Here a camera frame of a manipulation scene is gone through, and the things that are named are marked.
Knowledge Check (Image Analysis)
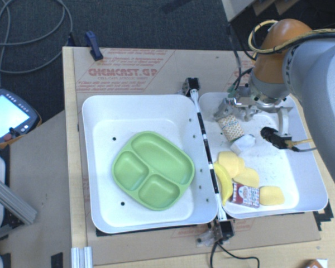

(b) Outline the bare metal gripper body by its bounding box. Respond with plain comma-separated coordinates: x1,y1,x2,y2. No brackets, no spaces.
226,86,290,114

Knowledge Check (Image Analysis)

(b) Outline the patterned bottle with white cap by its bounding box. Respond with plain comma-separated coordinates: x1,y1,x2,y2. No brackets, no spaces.
217,114,257,154

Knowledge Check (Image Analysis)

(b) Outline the thin black and white rod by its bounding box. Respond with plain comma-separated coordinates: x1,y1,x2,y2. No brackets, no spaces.
189,89,223,221

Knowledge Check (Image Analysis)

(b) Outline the yellow toy chip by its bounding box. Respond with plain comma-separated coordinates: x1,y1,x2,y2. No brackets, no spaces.
232,167,260,189
218,150,246,179
259,185,286,207

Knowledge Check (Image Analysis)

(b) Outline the white plastic tray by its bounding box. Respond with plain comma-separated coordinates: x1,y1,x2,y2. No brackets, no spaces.
82,94,219,234
198,92,329,219

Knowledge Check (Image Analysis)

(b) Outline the yellow banana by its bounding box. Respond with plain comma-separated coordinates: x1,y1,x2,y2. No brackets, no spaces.
213,162,234,207

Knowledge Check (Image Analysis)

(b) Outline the brown cardboard board red print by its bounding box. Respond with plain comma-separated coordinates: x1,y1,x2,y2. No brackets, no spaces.
72,47,322,266

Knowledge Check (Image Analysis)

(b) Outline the green divided plate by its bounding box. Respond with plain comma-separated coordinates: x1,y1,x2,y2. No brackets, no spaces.
111,131,196,212

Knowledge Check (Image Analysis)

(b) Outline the red and white packet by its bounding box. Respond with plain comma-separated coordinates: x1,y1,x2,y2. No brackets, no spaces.
229,182,261,209

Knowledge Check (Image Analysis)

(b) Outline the brown and white box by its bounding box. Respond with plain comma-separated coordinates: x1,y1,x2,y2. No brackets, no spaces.
305,258,329,268

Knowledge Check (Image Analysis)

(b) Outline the black cylinder on white bracket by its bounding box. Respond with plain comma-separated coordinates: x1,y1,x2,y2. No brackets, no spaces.
260,106,294,150

